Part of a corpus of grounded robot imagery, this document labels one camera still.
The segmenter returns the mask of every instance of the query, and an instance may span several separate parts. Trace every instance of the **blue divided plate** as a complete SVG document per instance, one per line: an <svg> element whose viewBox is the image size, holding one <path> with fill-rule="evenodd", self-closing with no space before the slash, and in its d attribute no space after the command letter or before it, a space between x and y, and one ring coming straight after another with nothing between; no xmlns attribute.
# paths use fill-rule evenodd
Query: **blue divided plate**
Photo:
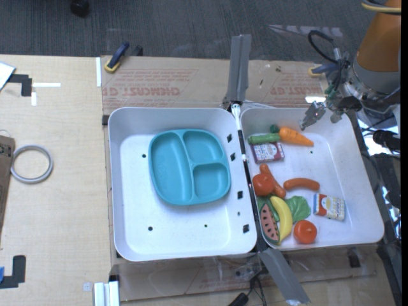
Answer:
<svg viewBox="0 0 408 306"><path fill-rule="evenodd" d="M231 187L230 168L220 141L200 129L165 131L153 137L149 168L157 194L175 205L215 201Z"/></svg>

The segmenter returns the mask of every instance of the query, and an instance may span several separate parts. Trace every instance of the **wooden tabletop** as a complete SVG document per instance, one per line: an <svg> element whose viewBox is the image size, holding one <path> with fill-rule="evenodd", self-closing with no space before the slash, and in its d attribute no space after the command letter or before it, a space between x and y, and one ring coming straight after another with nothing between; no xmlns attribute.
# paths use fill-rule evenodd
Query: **wooden tabletop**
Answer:
<svg viewBox="0 0 408 306"><path fill-rule="evenodd" d="M0 266L10 276L13 257L26 257L25 282L0 289L0 305L92 305L92 285L107 282L111 244L106 184L105 137L96 58L0 55L0 61L29 75L36 101L8 83L0 93L0 130L16 148L37 144L50 151L54 169L39 184L10 179L0 240ZM42 155L26 152L18 170L41 173ZM382 261L375 249L367 274L303 283L313 305L393 305ZM239 292L133 301L131 305L227 305ZM273 305L287 305L276 286L265 288ZM249 305L259 305L252 294Z"/></svg>

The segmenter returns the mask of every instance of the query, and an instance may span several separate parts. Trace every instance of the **toy watermelon slice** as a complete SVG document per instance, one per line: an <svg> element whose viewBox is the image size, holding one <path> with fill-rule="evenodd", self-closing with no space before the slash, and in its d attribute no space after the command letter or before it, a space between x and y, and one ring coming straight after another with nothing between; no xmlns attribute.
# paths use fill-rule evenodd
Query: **toy watermelon slice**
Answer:
<svg viewBox="0 0 408 306"><path fill-rule="evenodd" d="M259 211L261 227L264 237L272 244L279 243L279 230L275 217L267 203L264 203Z"/></svg>

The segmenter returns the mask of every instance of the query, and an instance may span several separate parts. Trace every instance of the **toy tomato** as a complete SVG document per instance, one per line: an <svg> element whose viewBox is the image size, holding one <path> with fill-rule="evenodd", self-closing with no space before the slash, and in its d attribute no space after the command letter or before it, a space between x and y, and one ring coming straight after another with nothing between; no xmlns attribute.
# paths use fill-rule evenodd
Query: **toy tomato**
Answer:
<svg viewBox="0 0 408 306"><path fill-rule="evenodd" d="M293 236L303 244L311 244L316 239L317 228L308 220L300 220L293 228Z"/></svg>
<svg viewBox="0 0 408 306"><path fill-rule="evenodd" d="M259 173L252 178L256 196L268 196L275 189L273 178L264 173Z"/></svg>

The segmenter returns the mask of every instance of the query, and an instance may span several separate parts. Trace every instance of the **yellow banana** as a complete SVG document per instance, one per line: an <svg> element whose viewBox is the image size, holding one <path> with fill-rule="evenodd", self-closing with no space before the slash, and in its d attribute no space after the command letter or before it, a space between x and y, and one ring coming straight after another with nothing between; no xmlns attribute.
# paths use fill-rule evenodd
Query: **yellow banana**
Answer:
<svg viewBox="0 0 408 306"><path fill-rule="evenodd" d="M293 218L290 208L286 202L277 196L270 198L272 206L279 215L279 244L292 232Z"/></svg>

